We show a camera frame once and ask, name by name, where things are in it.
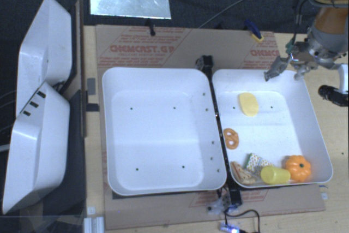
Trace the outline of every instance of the slot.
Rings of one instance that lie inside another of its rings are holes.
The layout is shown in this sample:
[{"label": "slot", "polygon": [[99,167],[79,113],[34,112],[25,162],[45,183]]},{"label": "slot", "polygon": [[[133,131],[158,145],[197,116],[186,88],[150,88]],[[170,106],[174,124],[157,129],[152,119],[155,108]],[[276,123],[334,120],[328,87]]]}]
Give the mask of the slot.
[{"label": "slot", "polygon": [[45,98],[45,97],[46,97],[46,94],[43,93],[43,92],[41,92],[41,91],[38,91],[38,92],[37,92],[37,95],[40,96],[40,97],[42,97],[42,98]]},{"label": "slot", "polygon": [[39,107],[39,104],[37,104],[37,103],[35,103],[35,102],[32,102],[32,101],[31,101],[29,104],[32,105],[32,106],[35,107],[35,108]]}]

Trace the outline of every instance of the yellow cylinder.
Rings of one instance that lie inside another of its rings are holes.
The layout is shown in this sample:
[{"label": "yellow cylinder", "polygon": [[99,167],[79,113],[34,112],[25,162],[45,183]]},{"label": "yellow cylinder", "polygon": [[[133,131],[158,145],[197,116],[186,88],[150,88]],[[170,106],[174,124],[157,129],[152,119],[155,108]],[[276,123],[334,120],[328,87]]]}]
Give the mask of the yellow cylinder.
[{"label": "yellow cylinder", "polygon": [[290,180],[291,174],[283,168],[265,166],[262,168],[261,178],[267,184],[285,184]]}]

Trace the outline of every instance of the wooden tabletop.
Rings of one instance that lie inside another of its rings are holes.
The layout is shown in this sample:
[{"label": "wooden tabletop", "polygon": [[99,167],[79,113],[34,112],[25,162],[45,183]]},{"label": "wooden tabletop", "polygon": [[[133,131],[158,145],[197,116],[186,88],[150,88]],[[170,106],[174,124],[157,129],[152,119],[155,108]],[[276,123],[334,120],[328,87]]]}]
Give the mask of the wooden tabletop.
[{"label": "wooden tabletop", "polygon": [[[291,39],[290,34],[275,34],[280,53],[285,53],[285,45]],[[97,79],[95,27],[84,27],[85,77]],[[348,63],[347,57],[337,62]],[[333,178],[323,185],[326,210],[322,212],[288,214],[261,217],[261,232],[346,232],[349,228],[349,170],[348,170],[348,108],[338,107],[329,101],[322,100],[317,90],[321,85],[339,86],[336,70],[319,67],[305,75],[305,82],[317,116],[333,165]],[[90,103],[98,103],[98,93],[89,97]],[[103,171],[100,140],[100,121],[98,112],[87,113],[87,137],[85,138],[87,201],[88,211],[92,217],[103,216]],[[247,232],[257,230],[256,218],[239,218],[230,220]],[[153,226],[106,231],[137,233],[211,233],[219,232],[220,222],[200,222],[169,226]]]}]

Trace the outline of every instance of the orange pumpkin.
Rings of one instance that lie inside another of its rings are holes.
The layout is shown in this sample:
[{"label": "orange pumpkin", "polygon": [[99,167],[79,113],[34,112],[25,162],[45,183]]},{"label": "orange pumpkin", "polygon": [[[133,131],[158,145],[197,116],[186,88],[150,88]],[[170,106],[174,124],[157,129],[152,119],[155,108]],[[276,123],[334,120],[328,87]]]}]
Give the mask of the orange pumpkin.
[{"label": "orange pumpkin", "polygon": [[286,169],[291,173],[291,179],[297,182],[304,182],[311,175],[311,165],[303,156],[290,156]]}]

